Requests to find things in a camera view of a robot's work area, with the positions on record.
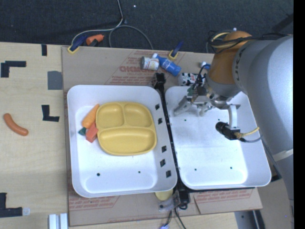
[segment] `toy carrot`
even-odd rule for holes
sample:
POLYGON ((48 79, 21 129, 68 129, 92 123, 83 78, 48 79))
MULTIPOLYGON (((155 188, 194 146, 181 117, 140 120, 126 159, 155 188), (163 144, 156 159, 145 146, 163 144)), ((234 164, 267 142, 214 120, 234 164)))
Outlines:
POLYGON ((85 118, 83 119, 81 125, 85 128, 90 128, 90 126, 95 122, 95 115, 97 112, 97 109, 99 108, 99 104, 96 104, 91 110, 90 112, 85 116, 85 118))

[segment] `orange sausage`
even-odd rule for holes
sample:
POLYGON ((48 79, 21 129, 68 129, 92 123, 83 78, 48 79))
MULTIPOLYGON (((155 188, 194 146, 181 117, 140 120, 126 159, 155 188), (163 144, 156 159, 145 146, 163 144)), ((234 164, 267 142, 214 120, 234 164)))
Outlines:
POLYGON ((17 125, 11 115, 9 113, 4 114, 3 119, 5 121, 5 123, 7 124, 7 126, 14 132, 16 132, 19 135, 27 135, 29 133, 29 131, 19 125, 17 125))

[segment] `white cable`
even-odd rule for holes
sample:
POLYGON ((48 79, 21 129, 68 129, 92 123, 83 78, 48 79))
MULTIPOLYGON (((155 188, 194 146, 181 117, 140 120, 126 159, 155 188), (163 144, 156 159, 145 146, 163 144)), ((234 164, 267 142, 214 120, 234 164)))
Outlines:
POLYGON ((89 31, 83 31, 83 32, 81 32, 81 33, 78 33, 73 39, 72 39, 72 42, 71 42, 71 45, 73 44, 73 42, 74 42, 74 40, 78 37, 78 36, 80 36, 80 35, 82 35, 82 34, 84 34, 84 33, 87 33, 87 32, 100 32, 100 31, 112 31, 113 29, 115 29, 115 28, 117 28, 117 27, 119 27, 121 24, 122 24, 122 22, 123 22, 123 12, 122 12, 122 9, 121 9, 121 5, 120 5, 120 0, 117 0, 118 1, 118 6, 119 6, 119 10, 120 10, 120 14, 121 14, 121 21, 115 26, 115 27, 113 27, 113 28, 111 28, 111 29, 101 29, 101 30, 89 30, 89 31))

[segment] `yellow cable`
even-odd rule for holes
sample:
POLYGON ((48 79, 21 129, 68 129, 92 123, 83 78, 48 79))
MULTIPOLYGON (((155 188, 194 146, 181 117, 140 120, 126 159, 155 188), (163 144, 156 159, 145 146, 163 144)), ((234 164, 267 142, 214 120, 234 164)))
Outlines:
POLYGON ((259 130, 259 127, 255 128, 253 131, 247 132, 247 133, 235 132, 234 135, 237 137, 237 139, 240 139, 244 136, 251 135, 251 134, 257 132, 258 130, 259 130))

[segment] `yellow plate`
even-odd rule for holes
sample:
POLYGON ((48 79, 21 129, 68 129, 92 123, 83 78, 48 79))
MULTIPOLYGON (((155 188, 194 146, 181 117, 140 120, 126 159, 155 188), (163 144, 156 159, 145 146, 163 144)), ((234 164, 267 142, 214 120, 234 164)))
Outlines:
POLYGON ((157 144, 149 109, 133 102, 111 102, 96 112, 97 137, 101 148, 117 156, 144 154, 157 144))

